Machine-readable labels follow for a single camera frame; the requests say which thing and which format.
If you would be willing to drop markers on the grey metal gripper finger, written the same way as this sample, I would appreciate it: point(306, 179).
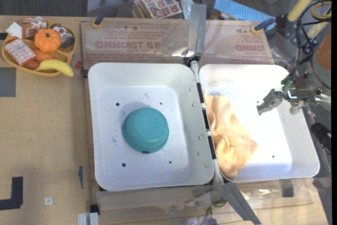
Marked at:
point(271, 100)

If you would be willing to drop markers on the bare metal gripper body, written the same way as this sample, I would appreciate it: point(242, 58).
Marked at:
point(302, 92)

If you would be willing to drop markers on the white plastic tray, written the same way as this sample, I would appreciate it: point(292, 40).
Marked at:
point(110, 126)
point(276, 134)

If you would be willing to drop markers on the pale orange towel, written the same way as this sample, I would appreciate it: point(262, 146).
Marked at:
point(229, 139)

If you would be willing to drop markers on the thin black and white rod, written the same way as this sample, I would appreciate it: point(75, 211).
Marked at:
point(202, 105)

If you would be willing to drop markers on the teal bowl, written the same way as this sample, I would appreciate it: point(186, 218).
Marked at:
point(145, 130)

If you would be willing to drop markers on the brown cardboard board red print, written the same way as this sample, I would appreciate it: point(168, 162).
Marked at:
point(126, 42)

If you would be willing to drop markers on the yellow banana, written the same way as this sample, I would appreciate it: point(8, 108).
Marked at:
point(56, 65)

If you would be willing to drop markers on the small can with red print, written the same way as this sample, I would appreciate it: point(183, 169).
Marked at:
point(63, 34)

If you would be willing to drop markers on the orange pumpkin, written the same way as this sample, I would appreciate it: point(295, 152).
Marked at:
point(47, 40)

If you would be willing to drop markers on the orange carrot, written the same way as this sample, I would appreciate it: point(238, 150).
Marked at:
point(42, 56)

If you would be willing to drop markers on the red orange sausage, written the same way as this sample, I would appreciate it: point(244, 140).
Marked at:
point(31, 64)

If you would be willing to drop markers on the brown and white printed carton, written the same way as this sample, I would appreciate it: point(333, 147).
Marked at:
point(33, 27)

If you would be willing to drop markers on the red and white flat carton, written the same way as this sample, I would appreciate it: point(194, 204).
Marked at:
point(19, 52)

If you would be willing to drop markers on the yellow divided plate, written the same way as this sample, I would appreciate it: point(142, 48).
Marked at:
point(10, 59)

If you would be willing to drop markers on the white cube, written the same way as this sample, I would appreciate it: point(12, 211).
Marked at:
point(13, 29)

